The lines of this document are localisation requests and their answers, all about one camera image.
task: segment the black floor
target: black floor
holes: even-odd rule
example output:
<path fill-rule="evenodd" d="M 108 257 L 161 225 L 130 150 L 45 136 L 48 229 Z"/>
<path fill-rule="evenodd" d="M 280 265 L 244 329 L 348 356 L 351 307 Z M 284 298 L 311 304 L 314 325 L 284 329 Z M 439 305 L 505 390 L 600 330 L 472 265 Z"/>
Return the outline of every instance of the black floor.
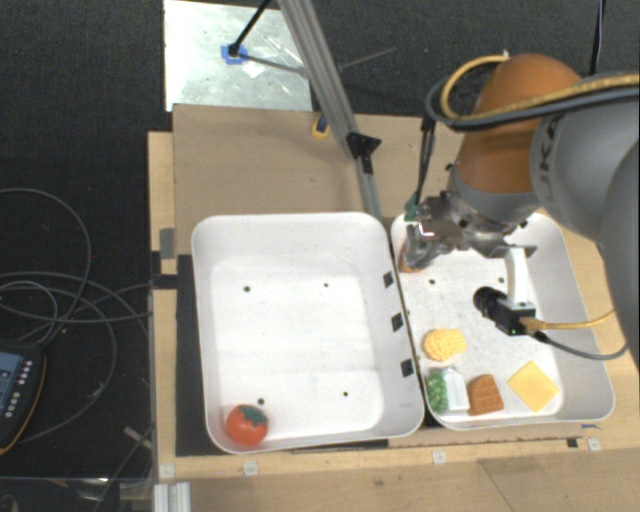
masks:
<path fill-rule="evenodd" d="M 435 81 L 468 59 L 505 48 L 546 53 L 585 74 L 597 5 L 316 2 L 338 63 L 399 48 L 344 72 L 354 110 L 416 116 Z M 162 2 L 4 0 L 0 21 L 0 189 L 36 188 L 71 205 L 91 236 L 93 280 L 111 289 L 147 282 L 146 134 L 170 129 L 163 109 Z M 639 41 L 640 4 L 609 2 L 600 69 L 637 70 Z M 25 194 L 0 196 L 0 223 L 0 272 L 82 273 L 83 239 L 56 204 Z M 127 297 L 137 311 L 145 310 L 144 291 Z M 46 303 L 39 307 L 46 313 Z M 105 307 L 109 315 L 126 313 Z M 0 338 L 15 337 L 19 328 L 25 324 L 0 313 Z M 118 467 L 133 444 L 123 429 L 143 432 L 150 406 L 146 339 L 133 322 L 114 329 L 119 354 L 104 396 L 68 427 L 0 457 L 0 475 L 103 476 Z M 110 357 L 104 326 L 69 327 L 51 345 L 47 382 L 25 435 L 83 407 L 104 382 Z M 123 474 L 139 476 L 147 465 L 141 450 Z"/>

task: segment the toy tomato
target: toy tomato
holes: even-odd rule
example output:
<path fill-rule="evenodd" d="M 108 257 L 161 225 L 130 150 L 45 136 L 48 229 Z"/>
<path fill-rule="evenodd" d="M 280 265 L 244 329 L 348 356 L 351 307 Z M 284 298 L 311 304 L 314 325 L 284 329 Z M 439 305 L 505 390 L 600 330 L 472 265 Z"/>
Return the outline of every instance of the toy tomato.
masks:
<path fill-rule="evenodd" d="M 267 435 L 269 421 L 264 413 L 253 405 L 236 405 L 227 416 L 229 437 L 244 446 L 254 446 Z"/>

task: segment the black bracket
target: black bracket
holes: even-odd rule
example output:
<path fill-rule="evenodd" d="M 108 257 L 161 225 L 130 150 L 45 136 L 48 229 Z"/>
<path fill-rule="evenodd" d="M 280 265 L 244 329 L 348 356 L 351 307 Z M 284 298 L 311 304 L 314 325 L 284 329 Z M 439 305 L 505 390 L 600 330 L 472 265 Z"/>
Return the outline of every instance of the black bracket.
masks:
<path fill-rule="evenodd" d="M 382 141 L 367 135 L 351 132 L 347 135 L 347 145 L 354 159 L 360 158 L 364 172 L 373 174 L 373 165 L 371 165 L 371 153 L 380 145 Z"/>

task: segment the yellow cable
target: yellow cable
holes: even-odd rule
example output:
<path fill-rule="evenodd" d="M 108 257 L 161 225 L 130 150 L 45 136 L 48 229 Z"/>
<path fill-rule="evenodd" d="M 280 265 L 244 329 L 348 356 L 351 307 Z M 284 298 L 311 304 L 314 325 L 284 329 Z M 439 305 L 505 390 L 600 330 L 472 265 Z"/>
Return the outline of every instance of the yellow cable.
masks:
<path fill-rule="evenodd" d="M 447 83 L 444 84 L 442 93 L 440 94 L 440 107 L 442 108 L 444 115 L 451 119 L 457 119 L 460 117 L 449 106 L 449 95 L 451 94 L 451 89 L 453 89 L 453 86 L 458 82 L 458 80 L 460 80 L 460 78 L 474 68 L 478 68 L 486 64 L 499 64 L 508 58 L 509 57 L 506 55 L 486 55 L 484 57 L 478 57 L 477 59 L 470 60 L 456 69 L 453 75 L 449 77 L 449 80 L 447 80 Z"/>
<path fill-rule="evenodd" d="M 530 332 L 544 331 L 547 329 L 587 329 L 589 327 L 595 327 L 596 325 L 605 323 L 614 315 L 615 315 L 615 310 L 612 309 L 608 313 L 602 316 L 599 316 L 598 318 L 594 318 L 593 320 L 587 320 L 586 322 L 554 324 L 554 323 L 545 322 L 544 320 L 539 320 L 533 317 L 523 317 L 520 319 L 520 323 L 524 325 L 527 328 L 527 330 Z"/>
<path fill-rule="evenodd" d="M 580 96 L 583 94 L 588 94 L 595 91 L 601 91 L 605 89 L 613 89 L 616 87 L 628 87 L 632 85 L 638 85 L 640 83 L 640 75 L 621 75 L 621 76 L 611 76 L 605 78 L 599 78 L 597 80 L 592 80 L 589 82 L 583 82 L 579 84 L 572 85 L 571 87 L 566 87 L 564 89 L 560 89 L 559 91 L 551 92 L 548 94 L 543 94 L 542 96 L 536 96 L 534 98 L 527 98 L 521 101 L 517 101 L 515 103 L 511 103 L 510 105 L 506 105 L 504 107 L 495 108 L 493 110 L 489 110 L 488 112 L 483 112 L 482 114 L 470 114 L 465 116 L 460 116 L 456 112 L 454 112 L 449 106 L 449 95 L 451 94 L 451 89 L 456 84 L 460 78 L 470 71 L 473 68 L 476 68 L 481 65 L 496 63 L 496 62 L 504 62 L 508 57 L 503 55 L 489 55 L 486 57 L 479 57 L 472 61 L 467 62 L 458 68 L 453 75 L 447 80 L 447 83 L 442 88 L 442 93 L 440 95 L 440 107 L 442 108 L 442 112 L 449 117 L 450 119 L 458 119 L 461 121 L 475 121 L 480 119 L 485 119 L 487 117 L 492 117 L 499 114 L 506 114 L 509 112 L 517 112 L 521 110 L 526 110 L 533 107 L 538 107 L 540 105 L 544 105 L 547 103 L 552 103 L 554 101 L 559 101 L 575 96 Z"/>

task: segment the brown toy bread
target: brown toy bread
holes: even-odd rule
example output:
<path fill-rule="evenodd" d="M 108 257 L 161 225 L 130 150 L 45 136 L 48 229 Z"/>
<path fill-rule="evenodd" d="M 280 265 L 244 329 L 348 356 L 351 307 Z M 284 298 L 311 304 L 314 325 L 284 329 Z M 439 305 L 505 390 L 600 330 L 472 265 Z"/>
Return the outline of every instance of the brown toy bread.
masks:
<path fill-rule="evenodd" d="M 498 391 L 498 386 L 493 375 L 480 375 L 473 379 L 467 386 L 469 395 L 469 414 L 478 416 L 504 409 L 504 403 Z"/>

